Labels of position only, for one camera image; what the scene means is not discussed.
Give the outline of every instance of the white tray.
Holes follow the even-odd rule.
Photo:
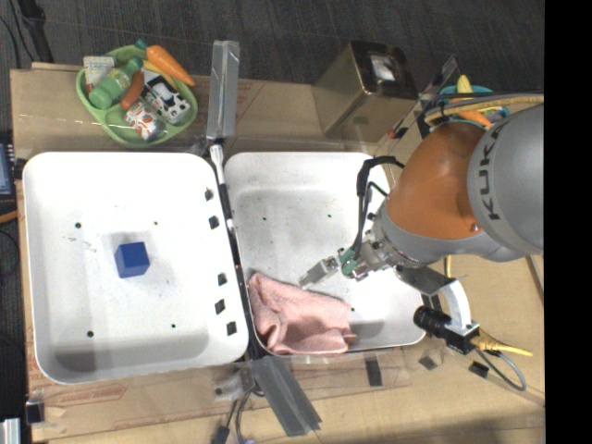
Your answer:
[[[352,245],[357,230],[356,178],[369,156],[359,153],[242,153],[225,167],[245,279],[254,271],[291,284],[322,258]],[[370,179],[389,191],[375,167]],[[383,201],[374,191],[369,212]],[[358,341],[351,352],[415,343],[425,335],[413,323],[421,294],[392,270],[356,282],[337,273],[312,288],[352,306]]]
[[[240,290],[216,177],[202,158],[39,154],[23,189],[35,350],[47,376],[88,382],[243,355]],[[220,225],[211,229],[213,216]],[[114,253],[133,241],[144,241],[151,264],[122,279]]]

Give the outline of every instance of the metallic container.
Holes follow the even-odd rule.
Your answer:
[[[351,41],[313,85],[313,96],[328,138],[378,142],[418,93],[401,49]]]

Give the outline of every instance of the wooden surface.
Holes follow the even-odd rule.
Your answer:
[[[78,101],[72,85],[75,69],[39,65],[31,71],[11,73],[17,157],[27,159],[48,150],[119,149],[93,123]],[[246,87],[245,84],[250,84],[250,89],[245,91],[242,103],[239,103],[242,121],[237,125],[237,132],[244,130],[248,137],[236,141],[240,146],[235,143],[234,149],[252,150],[267,144],[271,149],[285,150],[296,146],[294,140],[299,140],[299,136],[301,141],[312,142],[309,148],[339,149],[334,142],[325,145],[321,142],[322,138],[317,136],[320,127],[315,121],[310,86],[273,82],[251,84],[244,81],[243,87]],[[62,103],[59,106],[43,98],[44,91],[48,89],[60,94],[58,98]],[[198,100],[201,106],[207,107],[203,97]],[[196,130],[203,129],[203,120],[201,123],[195,127]],[[193,140],[194,136],[190,135],[187,143]],[[24,253],[22,258],[26,258],[27,245],[26,241],[23,242],[26,219],[22,216],[21,195],[18,206],[21,254]],[[31,303],[27,262],[23,261],[22,264],[31,365],[31,361],[34,364]],[[323,392],[323,383],[330,384],[327,377],[331,375],[319,379],[310,387],[309,393],[322,419],[321,430],[316,434],[286,438],[278,420],[266,406],[265,399],[256,397],[242,415],[242,434],[258,443],[370,443],[394,442],[397,439],[405,439],[404,442],[413,444],[541,442],[545,424],[542,271],[543,262],[540,258],[535,258],[534,262],[521,259],[507,264],[494,264],[461,255],[455,257],[452,263],[452,274],[462,278],[473,317],[481,327],[503,342],[534,353],[534,357],[510,356],[524,373],[529,387],[526,393],[512,391],[492,373],[488,379],[470,373],[468,367],[471,362],[479,360],[474,353],[464,357],[450,349],[425,342],[417,347],[397,350],[392,356],[383,359],[394,364],[389,369],[390,375],[385,373],[385,377],[393,380],[389,387],[370,389],[366,385],[362,388],[361,385],[355,394],[350,394],[346,390],[346,375],[341,378],[341,382],[333,383],[333,389]],[[439,365],[431,371],[418,362],[426,354]],[[498,363],[498,366],[515,379],[507,366],[502,363]],[[360,379],[359,369],[352,369],[350,373],[351,382]],[[154,410],[166,408],[166,403],[170,406],[179,404],[177,397],[185,399],[190,395],[184,394],[187,393],[187,387],[183,387],[186,382],[167,381],[161,376],[158,379],[160,382],[157,387],[154,387],[154,382],[142,383],[141,378],[134,381],[137,398],[126,401],[127,406],[133,408],[133,403],[137,403],[135,411],[139,418],[142,413],[146,414],[147,409],[153,413],[150,414],[152,420],[138,419],[137,427],[108,430],[114,427],[102,425],[102,432],[89,431],[92,429],[89,423],[100,417],[98,414],[117,416],[121,411],[117,407],[123,402],[101,401],[100,396],[95,395],[99,400],[85,403],[84,406],[70,401],[68,406],[49,407],[45,422],[35,426],[33,436],[35,440],[48,439],[56,444],[209,442],[223,420],[228,405],[213,405],[216,408],[214,415],[203,416],[190,413],[195,410],[193,401],[189,400],[184,403],[190,406],[184,408],[186,415],[177,415],[177,418],[182,419],[168,422],[172,419],[170,415],[157,414]],[[187,383],[192,383],[195,378],[188,379]],[[30,372],[31,391],[43,393],[43,386],[36,388],[35,383],[42,384],[44,380],[43,374],[39,375],[39,371],[33,367]],[[192,396],[199,400],[199,387]],[[236,442],[233,433],[228,442]]]

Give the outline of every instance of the cardboard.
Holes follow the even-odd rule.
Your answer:
[[[93,122],[74,91],[77,67],[34,64],[11,71],[14,143],[17,158],[44,151],[120,151]],[[164,150],[199,149],[205,133],[208,78],[194,88],[199,115],[182,137]],[[402,161],[415,146],[410,130],[400,142],[376,144],[327,141],[316,119],[311,86],[241,80],[237,137],[227,155],[247,150],[350,150],[392,153]],[[137,376],[91,385],[63,386],[45,377],[36,364],[27,267],[26,218],[22,186],[18,189],[18,228],[22,262],[29,391],[42,400],[45,420],[33,426],[33,441],[208,442],[228,412],[217,401],[213,383],[235,373],[232,365],[153,376]],[[311,434],[290,442],[370,442],[407,438],[409,442],[538,442],[545,426],[543,262],[540,258],[494,264],[468,256],[454,257],[452,273],[462,277],[472,314],[493,337],[522,347],[534,357],[512,355],[528,382],[513,391],[490,373],[468,371],[474,354],[461,356],[437,339],[377,355],[383,387],[368,384],[363,356],[326,364],[295,364],[296,377],[321,415],[318,438]],[[434,367],[428,370],[422,359]],[[512,371],[503,364],[500,368]],[[255,440],[287,440],[265,399],[253,397],[242,417],[243,435]]]

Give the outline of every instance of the green bottle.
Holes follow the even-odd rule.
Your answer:
[[[125,66],[111,69],[107,75],[101,79],[99,84],[91,90],[91,93],[89,94],[91,104],[101,110],[109,108],[126,92],[131,84],[131,77],[134,72],[140,70],[142,66],[142,60],[135,55]]]

